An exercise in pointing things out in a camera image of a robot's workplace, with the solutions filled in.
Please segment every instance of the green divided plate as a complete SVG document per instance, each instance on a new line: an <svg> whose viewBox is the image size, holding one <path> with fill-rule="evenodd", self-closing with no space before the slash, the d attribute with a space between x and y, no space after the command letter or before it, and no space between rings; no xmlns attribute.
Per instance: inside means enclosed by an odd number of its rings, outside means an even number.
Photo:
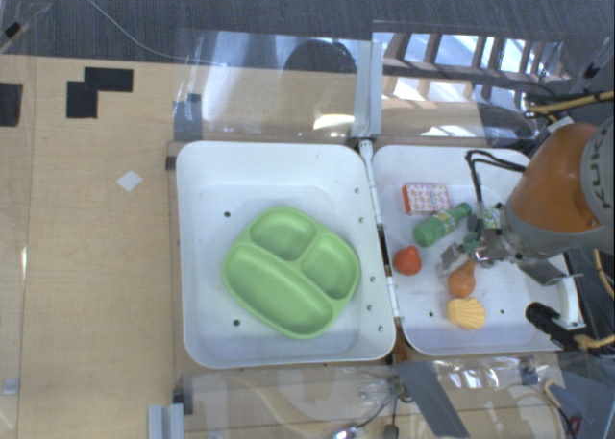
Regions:
<svg viewBox="0 0 615 439"><path fill-rule="evenodd" d="M274 207L238 237L222 263L227 290L270 327L292 338L323 333L353 296L355 251L291 207Z"/></svg>

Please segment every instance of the yellow toy food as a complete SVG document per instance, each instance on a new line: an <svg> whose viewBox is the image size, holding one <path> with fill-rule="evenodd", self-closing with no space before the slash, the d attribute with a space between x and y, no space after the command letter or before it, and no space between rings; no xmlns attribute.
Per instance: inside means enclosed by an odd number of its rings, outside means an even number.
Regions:
<svg viewBox="0 0 615 439"><path fill-rule="evenodd" d="M475 297L451 299L447 304L447 312L451 323L466 329L481 328L487 316L484 307Z"/></svg>

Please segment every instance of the white tray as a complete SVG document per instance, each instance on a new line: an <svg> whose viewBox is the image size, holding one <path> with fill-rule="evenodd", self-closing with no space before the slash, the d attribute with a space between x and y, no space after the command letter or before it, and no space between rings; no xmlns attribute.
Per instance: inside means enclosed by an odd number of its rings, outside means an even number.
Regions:
<svg viewBox="0 0 615 439"><path fill-rule="evenodd" d="M426 215L407 216L404 211L404 183L442 183L447 185L451 204L467 202L476 207L466 150L445 147L387 146L374 157L374 175L381 200L390 259L411 244L413 228ZM527 164L528 159L514 151L491 151L497 157ZM519 180L519 175L479 164L483 196L487 206L505 202ZM526 307L538 301L560 310L555 286L543 287L508 262L491 269L477 268L477 287L472 294L485 307L487 319L478 330L461 329L446 317L446 304L452 298L446 277L436 275L440 254L454 241L459 242L463 228L421 249L423 268L407 277L394 272L396 294L407 340L419 352L428 355L508 354L551 351L557 349L548 336L536 329L525 317ZM551 262L567 273L563 256Z"/></svg>
<svg viewBox="0 0 615 439"><path fill-rule="evenodd" d="M355 152L338 145L194 142L178 156L177 183L184 342L195 361L233 368L388 354L395 328L365 166ZM353 298L323 335L309 340L269 328L222 283L222 260L234 240L280 205L339 234L361 265Z"/></svg>

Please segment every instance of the toy tomato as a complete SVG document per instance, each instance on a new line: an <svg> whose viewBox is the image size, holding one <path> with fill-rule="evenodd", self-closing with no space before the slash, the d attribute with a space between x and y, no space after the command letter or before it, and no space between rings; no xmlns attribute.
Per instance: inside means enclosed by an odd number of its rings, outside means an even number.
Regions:
<svg viewBox="0 0 615 439"><path fill-rule="evenodd" d="M408 246L393 257L393 266L404 275L416 275L421 270L421 257L416 246Z"/></svg>

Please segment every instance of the white cable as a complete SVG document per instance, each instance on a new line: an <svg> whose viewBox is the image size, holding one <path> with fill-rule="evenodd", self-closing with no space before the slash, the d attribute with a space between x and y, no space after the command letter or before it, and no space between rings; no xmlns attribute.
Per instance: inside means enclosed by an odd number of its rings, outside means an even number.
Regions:
<svg viewBox="0 0 615 439"><path fill-rule="evenodd" d="M168 55L166 53L162 53L162 52L157 51L157 50L155 50L153 48L150 48L149 46L146 46L143 43L141 43L140 41L138 41L133 35L131 35L122 26L120 26L119 23L115 19L113 19L113 17L111 17L108 13L106 13L100 6L98 6L96 4L96 2L94 2L93 0L86 0L86 1L94 9L96 9L99 13L101 13L111 24L113 24L113 26L115 26L117 29L119 29L125 37L127 37L136 46L138 46L139 48L144 49L145 51L153 53L154 55L158 55L159 57L165 57L167 59L171 59L171 60L175 60L175 61L183 61L184 63L202 63L202 64L205 64L205 65L216 65L216 64L218 64L218 63L214 63L213 61L205 61L205 60L199 60L199 59L192 59L190 57L186 57L186 58L176 57L175 55Z"/></svg>

